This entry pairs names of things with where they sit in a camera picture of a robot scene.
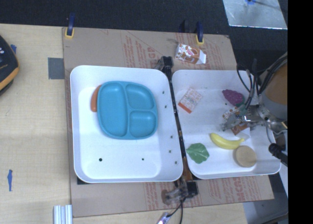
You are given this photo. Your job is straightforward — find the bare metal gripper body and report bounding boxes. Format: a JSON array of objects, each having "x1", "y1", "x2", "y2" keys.
[{"x1": 246, "y1": 104, "x2": 289, "y2": 134}]

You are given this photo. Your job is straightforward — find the orange and white carton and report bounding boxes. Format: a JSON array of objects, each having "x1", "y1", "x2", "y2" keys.
[
  {"x1": 222, "y1": 107, "x2": 251, "y2": 141},
  {"x1": 174, "y1": 43, "x2": 207, "y2": 65}
]

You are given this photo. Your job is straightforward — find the purple grapes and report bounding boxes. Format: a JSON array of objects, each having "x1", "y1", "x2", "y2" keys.
[{"x1": 222, "y1": 89, "x2": 246, "y2": 108}]

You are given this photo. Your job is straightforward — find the yellow banana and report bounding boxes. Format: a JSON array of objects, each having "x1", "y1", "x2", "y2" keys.
[{"x1": 209, "y1": 133, "x2": 246, "y2": 150}]

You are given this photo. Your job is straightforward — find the white plastic tray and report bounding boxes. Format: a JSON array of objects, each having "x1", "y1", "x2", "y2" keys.
[
  {"x1": 69, "y1": 65, "x2": 184, "y2": 184},
  {"x1": 171, "y1": 69, "x2": 282, "y2": 180}
]

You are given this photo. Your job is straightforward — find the tan round biscuit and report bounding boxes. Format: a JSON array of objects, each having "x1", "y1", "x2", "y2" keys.
[{"x1": 233, "y1": 145, "x2": 258, "y2": 168}]

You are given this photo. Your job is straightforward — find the green lettuce leaf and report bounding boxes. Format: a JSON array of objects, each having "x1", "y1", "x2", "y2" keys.
[{"x1": 185, "y1": 142, "x2": 210, "y2": 165}]

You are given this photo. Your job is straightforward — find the orange and white packet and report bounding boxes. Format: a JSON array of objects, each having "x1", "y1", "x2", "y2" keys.
[{"x1": 178, "y1": 87, "x2": 203, "y2": 114}]

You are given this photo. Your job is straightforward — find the thin black rod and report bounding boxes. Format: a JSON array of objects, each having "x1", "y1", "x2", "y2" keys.
[{"x1": 165, "y1": 68, "x2": 189, "y2": 179}]

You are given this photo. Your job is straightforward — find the blue divided plate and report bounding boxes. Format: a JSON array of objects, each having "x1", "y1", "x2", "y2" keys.
[{"x1": 96, "y1": 80, "x2": 158, "y2": 141}]

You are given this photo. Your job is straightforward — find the orange sausage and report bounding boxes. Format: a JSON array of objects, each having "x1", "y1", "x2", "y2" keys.
[{"x1": 90, "y1": 85, "x2": 102, "y2": 113}]

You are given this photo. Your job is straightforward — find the brown cardboard board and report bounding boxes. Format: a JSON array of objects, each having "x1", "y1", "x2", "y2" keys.
[{"x1": 62, "y1": 27, "x2": 275, "y2": 218}]

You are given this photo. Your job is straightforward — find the black block with wires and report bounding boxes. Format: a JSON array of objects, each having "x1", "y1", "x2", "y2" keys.
[
  {"x1": 154, "y1": 56, "x2": 175, "y2": 72},
  {"x1": 160, "y1": 179, "x2": 199, "y2": 204}
]

